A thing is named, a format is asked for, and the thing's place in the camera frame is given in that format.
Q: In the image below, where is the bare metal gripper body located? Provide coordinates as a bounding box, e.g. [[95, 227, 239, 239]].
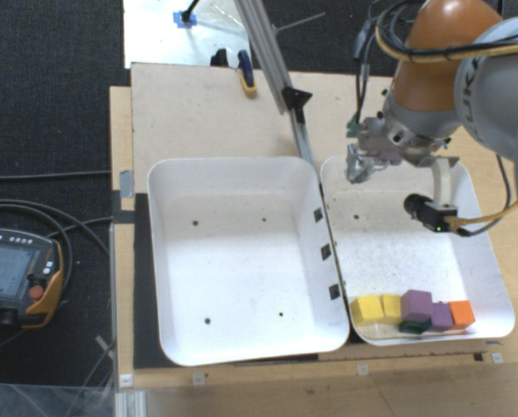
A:
[[355, 116, 443, 168]]

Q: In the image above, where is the white plastic tray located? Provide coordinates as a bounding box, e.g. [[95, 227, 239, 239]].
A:
[[147, 156, 352, 367], [319, 154, 516, 348]]

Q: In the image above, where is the yellow cube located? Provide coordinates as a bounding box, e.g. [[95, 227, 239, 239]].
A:
[[349, 295, 385, 325], [381, 293, 403, 319]]

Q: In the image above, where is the large purple cube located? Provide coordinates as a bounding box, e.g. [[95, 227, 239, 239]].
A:
[[400, 289, 435, 323]]

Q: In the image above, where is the pale wood board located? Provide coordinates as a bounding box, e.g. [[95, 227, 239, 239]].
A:
[[130, 62, 488, 362]]

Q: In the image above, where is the small purple cube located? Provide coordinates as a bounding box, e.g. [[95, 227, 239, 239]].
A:
[[430, 301, 455, 332]]

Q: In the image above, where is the dark green block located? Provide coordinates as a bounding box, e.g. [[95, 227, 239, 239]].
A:
[[398, 317, 433, 335]]

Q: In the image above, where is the orange cube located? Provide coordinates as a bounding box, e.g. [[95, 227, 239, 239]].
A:
[[448, 300, 477, 329]]

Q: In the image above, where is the black cylinder on white bracket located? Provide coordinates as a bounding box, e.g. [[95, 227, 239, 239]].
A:
[[402, 156, 461, 235]]

